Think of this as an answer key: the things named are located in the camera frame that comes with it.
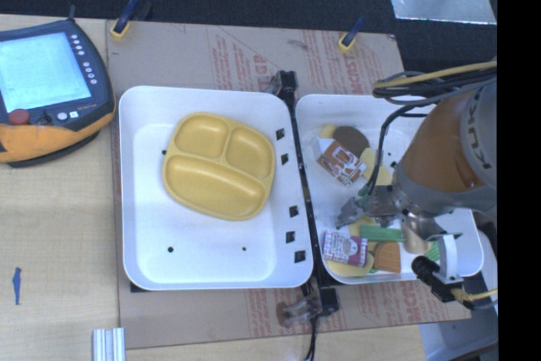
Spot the orange bread slice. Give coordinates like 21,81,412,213
372,241,402,274

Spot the black block with wires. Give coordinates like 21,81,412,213
318,287,342,316
265,70,299,99

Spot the orange and white carton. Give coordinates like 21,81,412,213
312,136,368,188

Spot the yellow banana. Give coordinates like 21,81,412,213
325,252,375,278

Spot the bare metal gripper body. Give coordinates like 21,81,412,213
363,184,412,227

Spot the thin black rod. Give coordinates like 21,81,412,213
285,96,324,289

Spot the yellow divided plate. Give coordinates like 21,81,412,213
161,112,277,222

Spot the black cylinder on white bracket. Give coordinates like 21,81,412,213
411,232,466,304

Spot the brown cardboard board, red print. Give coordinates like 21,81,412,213
105,19,473,350

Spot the green flat stick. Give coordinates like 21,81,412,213
358,223,407,243

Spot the pale yellow round piece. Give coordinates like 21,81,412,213
358,147,394,188

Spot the white plastic tray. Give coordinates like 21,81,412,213
118,85,314,292
294,94,485,287

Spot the pink and white packet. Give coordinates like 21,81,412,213
322,229,369,268

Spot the brown biscuit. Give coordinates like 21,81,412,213
333,125,371,158

